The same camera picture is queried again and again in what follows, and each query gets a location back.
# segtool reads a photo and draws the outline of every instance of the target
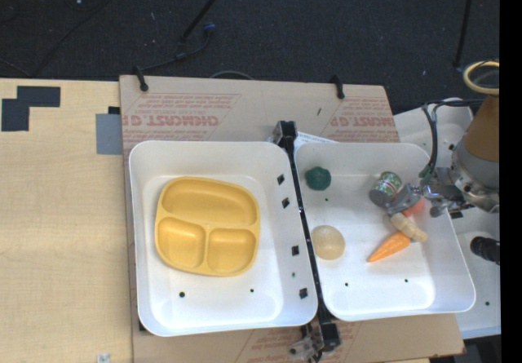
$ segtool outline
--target orange carrot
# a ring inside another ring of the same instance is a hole
[[[407,210],[403,210],[402,213],[405,216],[410,217],[411,215],[415,215],[418,212],[420,212],[423,207],[424,207],[424,202],[422,201],[422,198],[420,198],[415,205],[411,206]]]
[[[369,262],[383,259],[388,255],[392,255],[397,251],[401,251],[409,246],[410,239],[402,231],[394,232],[373,252],[368,258]]]

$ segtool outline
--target cardboard base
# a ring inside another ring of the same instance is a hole
[[[344,85],[345,99],[326,83],[256,82],[185,77],[120,78],[126,170],[132,338],[136,362],[181,363],[294,361],[299,327],[238,330],[163,338],[139,329],[134,232],[128,155],[147,139],[266,141],[276,124],[295,121],[298,131],[345,142],[398,142],[392,111],[381,86]],[[453,314],[337,321],[342,344],[321,361],[369,363],[463,352]]]

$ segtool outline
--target yellow divided plate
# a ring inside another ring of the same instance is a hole
[[[171,180],[157,203],[157,253],[173,268],[236,276],[255,261],[259,205],[242,186],[184,176]]]

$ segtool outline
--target black cable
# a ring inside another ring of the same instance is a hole
[[[207,2],[207,4],[203,7],[203,9],[200,11],[200,13],[198,14],[198,16],[194,19],[194,21],[189,25],[189,27],[187,28],[187,30],[181,35],[180,39],[179,39],[179,47],[180,46],[183,46],[184,43],[186,42],[186,39],[188,37],[188,35],[192,32],[192,30],[194,29],[194,27],[196,26],[196,24],[201,20],[201,18],[203,17],[203,15],[206,13],[206,11],[210,8],[210,6],[214,3],[215,0],[209,0]],[[206,40],[205,42],[203,43],[203,45],[199,48],[197,48],[195,51],[191,51],[189,53],[185,53],[185,52],[181,52],[181,53],[177,53],[175,55],[175,57],[173,59],[170,59],[170,60],[167,60],[167,61],[163,61],[161,63],[158,63],[158,64],[153,64],[153,65],[150,65],[148,67],[139,67],[137,65],[134,65],[133,68],[132,68],[132,71],[135,75],[138,76],[138,79],[139,79],[139,83],[140,83],[140,89],[142,91],[146,91],[148,89],[148,85],[147,83],[145,82],[144,80],[144,75],[143,75],[143,72],[145,70],[152,70],[152,69],[156,69],[158,67],[161,67],[161,66],[164,66],[164,65],[167,65],[167,64],[170,64],[170,63],[174,63],[175,61],[180,61],[180,60],[183,60],[185,59],[186,57],[188,57],[189,55],[193,55],[193,54],[196,54],[198,53],[199,51],[203,50],[206,45],[208,44],[208,41],[210,40],[210,33],[208,33],[206,35]],[[220,73],[216,73],[215,75],[211,76],[211,77],[217,77],[216,75],[218,74],[224,74],[224,73],[231,73],[231,72],[220,72]],[[238,74],[238,75],[241,75],[243,77],[246,77],[250,80],[252,80],[252,77],[248,76],[248,75],[245,75],[243,73],[239,73],[239,72],[234,72],[235,74]]]
[[[457,54],[455,55],[455,60],[453,61],[453,66],[457,69],[460,69],[460,58],[462,56],[462,49],[464,48],[467,25],[469,23],[469,17],[471,12],[471,1],[472,0],[466,0],[466,6],[464,7],[464,17],[462,19],[460,38],[458,39]]]
[[[5,19],[0,19],[0,25],[11,22],[12,20],[16,19],[20,14],[20,4],[17,0],[2,0],[2,2],[8,2],[7,8],[2,8],[2,14],[6,14],[9,11],[11,12],[11,14],[9,16],[6,16]]]
[[[25,70],[21,69],[20,67],[15,66],[13,63],[11,63],[7,60],[0,59],[0,62],[7,64],[9,67],[13,68],[14,70],[18,70],[19,72],[24,74],[26,77],[31,77],[31,73],[26,72]]]
[[[428,124],[430,126],[431,131],[431,156],[426,164],[426,167],[419,173],[419,177],[421,178],[429,178],[433,171],[435,170],[435,166],[437,163],[438,157],[438,135],[437,135],[437,127],[436,127],[436,110],[441,106],[452,106],[452,107],[472,107],[476,105],[482,104],[484,100],[482,99],[469,99],[469,100],[428,100],[424,104],[422,104],[422,111],[426,115]],[[428,106],[436,104],[432,110],[432,114],[428,112]]]
[[[175,61],[181,61],[181,60],[184,60],[186,59],[187,57],[189,57],[190,55],[195,55],[196,53],[202,51],[209,43],[210,41],[210,37],[212,36],[212,32],[213,32],[213,29],[214,27],[212,28],[209,28],[205,31],[205,41],[203,42],[203,44],[201,44],[198,48],[196,48],[195,50],[192,50],[192,51],[189,51],[189,52],[180,52],[180,53],[177,53],[174,58],[170,59],[170,60],[167,60],[167,61],[162,61],[161,63],[158,63],[158,64],[153,64],[153,65],[150,65],[148,67],[142,67],[140,68],[140,70],[143,72],[144,70],[152,70],[152,69],[156,69],[158,67],[161,67],[161,66],[164,66],[164,65],[167,65],[167,64],[170,64],[170,63],[174,63]]]
[[[47,52],[47,54],[44,56],[43,60],[40,62],[40,64],[35,68],[33,74],[31,77],[37,77],[40,72],[43,70],[43,68],[47,65],[51,57],[58,51],[58,49],[61,47],[61,45],[64,43],[64,41],[67,39],[69,35],[71,35],[74,31],[76,31],[78,28],[80,28],[82,25],[84,25],[88,20],[92,19],[95,15],[101,12],[102,9],[104,9],[112,0],[106,0],[106,2],[102,2],[99,5],[95,6],[94,8],[91,8],[90,13],[85,19],[78,22],[75,26],[73,26],[65,35],[56,42],[56,44],[51,48],[50,51]]]
[[[223,76],[223,75],[226,75],[226,74],[231,74],[231,75],[234,75],[234,76],[244,77],[245,79],[249,79],[249,80],[255,80],[253,77],[249,76],[248,74],[245,74],[245,73],[242,73],[242,72],[237,72],[236,70],[223,70],[222,72],[217,72],[217,73],[212,74],[209,78],[210,79],[215,79],[215,78],[217,78],[219,76]]]

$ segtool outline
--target soup can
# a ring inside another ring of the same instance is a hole
[[[369,191],[369,199],[377,206],[386,206],[399,192],[402,180],[392,171],[384,171]]]

